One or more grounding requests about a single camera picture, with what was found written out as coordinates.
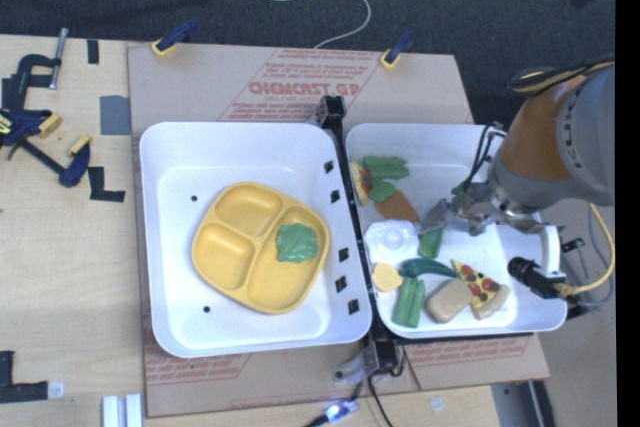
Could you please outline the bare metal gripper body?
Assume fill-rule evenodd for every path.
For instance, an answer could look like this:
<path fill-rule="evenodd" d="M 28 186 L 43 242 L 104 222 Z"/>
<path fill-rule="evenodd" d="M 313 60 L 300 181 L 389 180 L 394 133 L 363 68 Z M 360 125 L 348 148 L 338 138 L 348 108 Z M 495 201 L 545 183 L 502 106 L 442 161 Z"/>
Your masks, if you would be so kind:
<path fill-rule="evenodd" d="M 451 190 L 451 204 L 458 217 L 469 219 L 486 217 L 489 225 L 507 225 L 521 233 L 539 233 L 544 223 L 536 210 L 524 206 L 493 182 L 462 182 Z"/>

